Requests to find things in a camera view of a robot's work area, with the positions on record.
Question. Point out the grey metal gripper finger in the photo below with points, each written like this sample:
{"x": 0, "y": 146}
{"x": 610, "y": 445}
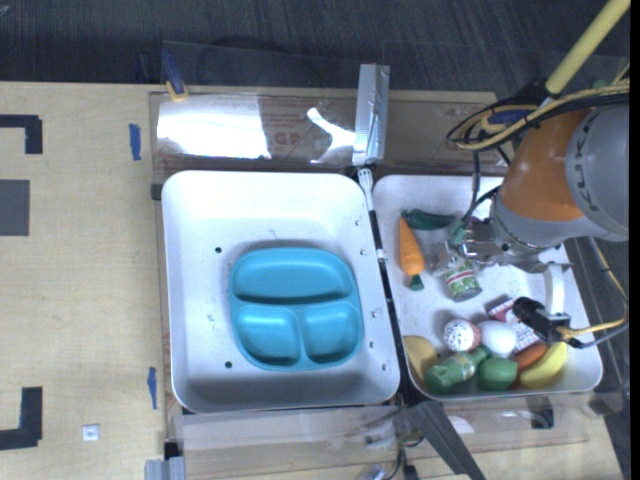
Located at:
{"x": 444, "y": 257}

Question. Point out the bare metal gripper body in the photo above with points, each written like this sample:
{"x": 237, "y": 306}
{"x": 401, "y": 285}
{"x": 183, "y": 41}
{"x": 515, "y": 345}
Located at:
{"x": 484, "y": 244}

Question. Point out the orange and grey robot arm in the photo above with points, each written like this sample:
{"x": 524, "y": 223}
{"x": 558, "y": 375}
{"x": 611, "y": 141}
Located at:
{"x": 545, "y": 188}

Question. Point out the small green and red can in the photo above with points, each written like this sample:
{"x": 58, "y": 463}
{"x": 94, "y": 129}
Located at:
{"x": 462, "y": 283}

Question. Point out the orange carrot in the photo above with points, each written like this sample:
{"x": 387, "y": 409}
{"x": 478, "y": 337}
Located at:
{"x": 411, "y": 250}

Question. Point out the white plastic tray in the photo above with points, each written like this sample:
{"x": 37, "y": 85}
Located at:
{"x": 200, "y": 278}
{"x": 430, "y": 313}

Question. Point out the red and white carton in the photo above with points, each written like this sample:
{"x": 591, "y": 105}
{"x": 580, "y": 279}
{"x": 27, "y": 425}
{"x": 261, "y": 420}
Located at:
{"x": 502, "y": 312}

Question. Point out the white speckled cupcake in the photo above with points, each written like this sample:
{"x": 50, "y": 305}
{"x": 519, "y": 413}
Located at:
{"x": 460, "y": 335}

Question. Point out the white egg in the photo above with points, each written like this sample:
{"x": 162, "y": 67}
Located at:
{"x": 497, "y": 338}

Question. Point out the yellow rounded toy food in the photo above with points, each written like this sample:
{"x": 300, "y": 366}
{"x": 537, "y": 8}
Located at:
{"x": 420, "y": 354}

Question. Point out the green bottle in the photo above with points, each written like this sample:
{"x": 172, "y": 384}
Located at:
{"x": 450, "y": 373}

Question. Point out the orange sausage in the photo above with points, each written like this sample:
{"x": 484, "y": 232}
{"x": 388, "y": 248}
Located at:
{"x": 531, "y": 356}

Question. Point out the green lime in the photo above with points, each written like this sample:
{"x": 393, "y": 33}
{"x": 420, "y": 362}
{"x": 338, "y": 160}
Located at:
{"x": 496, "y": 374}

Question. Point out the yellow banana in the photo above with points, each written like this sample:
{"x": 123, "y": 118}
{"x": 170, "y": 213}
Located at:
{"x": 547, "y": 367}

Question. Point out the blue divided plate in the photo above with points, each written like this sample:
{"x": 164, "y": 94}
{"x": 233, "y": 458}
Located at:
{"x": 295, "y": 313}

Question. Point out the black cylinder on white bracket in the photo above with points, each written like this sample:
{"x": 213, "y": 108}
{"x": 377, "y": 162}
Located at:
{"x": 537, "y": 318}

